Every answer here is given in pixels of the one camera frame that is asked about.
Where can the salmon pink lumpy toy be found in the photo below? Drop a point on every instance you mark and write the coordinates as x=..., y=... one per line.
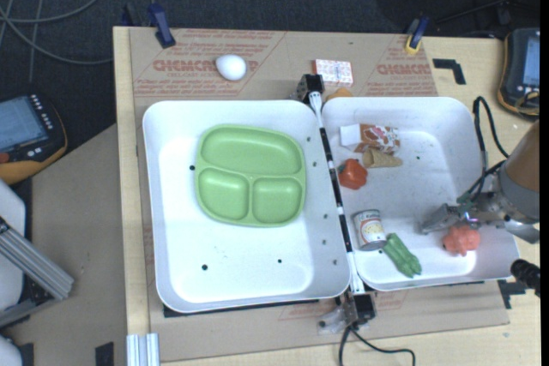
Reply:
x=461, y=240

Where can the white plastic tray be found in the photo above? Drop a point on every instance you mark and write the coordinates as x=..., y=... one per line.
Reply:
x=412, y=197
x=240, y=265

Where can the orange bell pepper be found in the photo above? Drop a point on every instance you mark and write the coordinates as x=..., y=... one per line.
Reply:
x=352, y=174

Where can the tan ice cream cone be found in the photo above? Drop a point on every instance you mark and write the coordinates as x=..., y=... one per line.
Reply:
x=379, y=159

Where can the white egg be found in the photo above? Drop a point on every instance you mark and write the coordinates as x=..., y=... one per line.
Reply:
x=231, y=67

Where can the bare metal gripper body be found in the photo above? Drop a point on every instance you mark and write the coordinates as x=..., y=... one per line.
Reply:
x=486, y=205

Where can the green asparagus bundle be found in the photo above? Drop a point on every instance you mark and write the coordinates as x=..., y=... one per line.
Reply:
x=402, y=256

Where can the green divided plate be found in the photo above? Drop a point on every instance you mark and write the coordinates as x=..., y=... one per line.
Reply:
x=251, y=173

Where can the small white soup can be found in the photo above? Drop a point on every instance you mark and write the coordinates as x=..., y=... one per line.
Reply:
x=369, y=229

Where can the thin black and white rod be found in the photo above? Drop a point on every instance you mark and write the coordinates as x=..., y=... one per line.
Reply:
x=334, y=180

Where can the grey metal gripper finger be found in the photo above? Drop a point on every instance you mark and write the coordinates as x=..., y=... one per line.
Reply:
x=434, y=223
x=450, y=208

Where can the red and white small box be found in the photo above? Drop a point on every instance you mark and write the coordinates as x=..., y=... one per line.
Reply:
x=334, y=72

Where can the brown cardboard board red print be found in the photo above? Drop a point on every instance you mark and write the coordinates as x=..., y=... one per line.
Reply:
x=257, y=338

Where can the white and orange carton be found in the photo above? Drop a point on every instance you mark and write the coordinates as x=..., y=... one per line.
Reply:
x=377, y=137

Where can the black cylinder on white bracket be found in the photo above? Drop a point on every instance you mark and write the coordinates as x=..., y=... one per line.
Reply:
x=525, y=270

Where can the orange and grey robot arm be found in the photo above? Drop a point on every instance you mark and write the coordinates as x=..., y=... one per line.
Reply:
x=524, y=167

